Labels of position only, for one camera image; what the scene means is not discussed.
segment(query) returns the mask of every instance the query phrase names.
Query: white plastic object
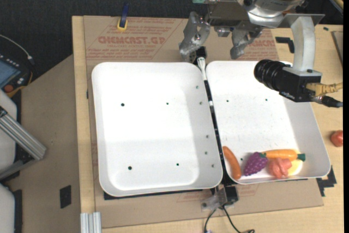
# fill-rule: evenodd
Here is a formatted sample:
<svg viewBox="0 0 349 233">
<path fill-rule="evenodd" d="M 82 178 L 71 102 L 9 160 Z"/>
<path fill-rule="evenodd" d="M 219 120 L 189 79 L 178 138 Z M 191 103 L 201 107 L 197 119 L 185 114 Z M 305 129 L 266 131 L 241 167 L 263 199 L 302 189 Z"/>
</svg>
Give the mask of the white plastic object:
<svg viewBox="0 0 349 233">
<path fill-rule="evenodd" d="M 0 89 L 0 106 L 14 119 L 17 118 L 16 104 Z M 16 156 L 16 143 L 0 129 L 0 173 L 12 165 Z"/>
<path fill-rule="evenodd" d="M 14 233 L 15 198 L 11 191 L 0 184 L 0 232 Z"/>
<path fill-rule="evenodd" d="M 311 104 L 290 101 L 258 82 L 256 63 L 215 61 L 206 67 L 221 145 L 230 148 L 242 170 L 254 152 L 290 148 L 305 153 L 306 160 L 297 160 L 298 167 L 285 180 L 327 175 L 330 161 Z M 225 165 L 231 174 L 227 161 Z M 270 181 L 276 178 L 264 168 L 237 182 Z"/>
<path fill-rule="evenodd" d="M 112 196 L 213 188 L 222 179 L 198 67 L 103 62 L 92 71 L 99 180 Z"/>
</svg>

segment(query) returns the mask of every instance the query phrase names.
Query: tomato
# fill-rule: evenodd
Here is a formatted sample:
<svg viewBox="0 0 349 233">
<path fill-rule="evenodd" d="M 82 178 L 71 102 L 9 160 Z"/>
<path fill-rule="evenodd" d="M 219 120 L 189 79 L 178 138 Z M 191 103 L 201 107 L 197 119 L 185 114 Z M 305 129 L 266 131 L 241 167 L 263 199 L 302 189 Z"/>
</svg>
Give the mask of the tomato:
<svg viewBox="0 0 349 233">
<path fill-rule="evenodd" d="M 331 135 L 331 142 L 336 147 L 342 147 L 343 146 L 343 130 L 337 130 Z"/>
</svg>

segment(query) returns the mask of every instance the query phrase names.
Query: wooden table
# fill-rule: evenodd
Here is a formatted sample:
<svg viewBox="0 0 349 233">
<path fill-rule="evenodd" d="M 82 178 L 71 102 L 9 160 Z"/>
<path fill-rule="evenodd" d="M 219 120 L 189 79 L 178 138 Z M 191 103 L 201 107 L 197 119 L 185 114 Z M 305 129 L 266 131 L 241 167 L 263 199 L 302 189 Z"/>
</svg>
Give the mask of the wooden table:
<svg viewBox="0 0 349 233">
<path fill-rule="evenodd" d="M 88 83 L 86 79 L 85 35 L 83 16 L 73 16 L 73 48 L 75 67 L 76 118 L 77 141 L 79 151 L 79 177 L 81 212 L 95 212 L 94 184 L 92 172 L 91 139 L 89 129 L 89 108 L 86 99 Z M 338 83 L 343 80 L 343 68 L 332 37 L 332 32 L 342 31 L 342 26 L 317 25 L 316 57 L 314 69 L 323 73 L 323 83 Z M 288 28 L 272 30 L 273 36 L 290 37 L 292 32 Z M 288 48 L 276 45 L 280 60 L 293 61 L 293 55 Z M 331 95 L 337 100 L 343 100 L 342 91 Z M 344 232 L 344 194 L 343 194 L 343 148 L 335 147 L 329 137 L 335 130 L 343 129 L 342 108 L 328 108 L 319 104 L 312 104 L 321 134 L 333 166 L 337 184 L 333 188 L 326 188 L 323 198 L 324 206 L 303 208 L 287 211 L 264 212 L 232 216 L 235 226 L 244 231 L 255 229 L 262 232 L 294 233 L 310 232 Z M 185 220 L 148 225 L 126 226 L 103 229 L 103 233 L 112 232 L 203 232 L 203 219 Z M 213 232 L 233 232 L 226 217 L 212 218 L 209 228 Z"/>
</svg>

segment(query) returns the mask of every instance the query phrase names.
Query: small black device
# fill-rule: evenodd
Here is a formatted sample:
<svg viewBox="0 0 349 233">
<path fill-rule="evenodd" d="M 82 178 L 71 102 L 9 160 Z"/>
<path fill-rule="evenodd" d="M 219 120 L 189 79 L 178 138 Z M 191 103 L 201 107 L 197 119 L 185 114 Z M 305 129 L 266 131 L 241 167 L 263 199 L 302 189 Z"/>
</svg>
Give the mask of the small black device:
<svg viewBox="0 0 349 233">
<path fill-rule="evenodd" d="M 27 86 L 32 78 L 31 71 L 20 61 L 0 50 L 0 88 L 12 97 L 20 88 Z"/>
</svg>

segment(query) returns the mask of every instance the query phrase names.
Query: cardboard sheet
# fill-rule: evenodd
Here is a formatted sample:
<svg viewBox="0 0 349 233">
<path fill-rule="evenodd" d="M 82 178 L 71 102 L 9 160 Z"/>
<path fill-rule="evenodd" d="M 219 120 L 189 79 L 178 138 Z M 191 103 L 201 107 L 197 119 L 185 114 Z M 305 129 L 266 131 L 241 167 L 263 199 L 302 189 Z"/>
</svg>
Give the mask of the cardboard sheet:
<svg viewBox="0 0 349 233">
<path fill-rule="evenodd" d="M 124 32 L 117 29 L 118 17 L 84 16 L 88 97 L 96 211 L 101 212 L 103 228 L 169 222 L 207 217 L 201 201 L 210 190 L 113 199 L 106 197 L 98 178 L 97 137 L 93 107 L 91 72 L 105 61 L 179 62 L 178 44 L 183 40 L 187 19 L 129 17 Z M 231 37 L 219 38 L 213 31 L 205 43 L 206 62 L 230 60 Z M 246 47 L 238 60 L 278 60 L 270 30 Z M 239 201 L 229 214 L 277 211 L 322 206 L 316 179 L 237 186 Z"/>
</svg>

